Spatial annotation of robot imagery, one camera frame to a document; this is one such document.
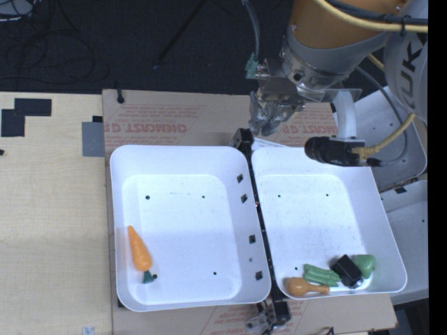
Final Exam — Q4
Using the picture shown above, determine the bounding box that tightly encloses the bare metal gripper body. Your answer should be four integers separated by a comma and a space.
256, 58, 338, 117

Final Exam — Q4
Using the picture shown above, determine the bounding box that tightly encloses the green pepper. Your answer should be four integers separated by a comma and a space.
352, 253, 377, 280

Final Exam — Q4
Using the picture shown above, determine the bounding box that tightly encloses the green asparagus bunch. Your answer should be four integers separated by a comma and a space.
302, 263, 342, 288

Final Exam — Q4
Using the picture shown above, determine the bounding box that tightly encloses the white plastic tray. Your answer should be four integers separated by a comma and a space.
109, 144, 272, 313
250, 146, 409, 301

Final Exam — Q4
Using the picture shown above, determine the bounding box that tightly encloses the tan chicken drumstick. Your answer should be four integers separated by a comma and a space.
286, 276, 331, 298

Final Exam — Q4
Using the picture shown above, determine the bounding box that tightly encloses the brown cardboard board red print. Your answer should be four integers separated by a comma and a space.
101, 89, 399, 335

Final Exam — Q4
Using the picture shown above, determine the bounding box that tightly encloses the black box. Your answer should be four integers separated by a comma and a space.
330, 254, 363, 290

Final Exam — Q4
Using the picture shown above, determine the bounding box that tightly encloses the orange carrot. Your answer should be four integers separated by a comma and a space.
126, 225, 159, 285

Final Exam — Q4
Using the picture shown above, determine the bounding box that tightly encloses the black block with wires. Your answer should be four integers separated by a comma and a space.
272, 300, 292, 326
233, 127, 256, 150

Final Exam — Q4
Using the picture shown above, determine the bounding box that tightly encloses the black cylinder on white bracket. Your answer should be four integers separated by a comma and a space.
304, 89, 368, 168

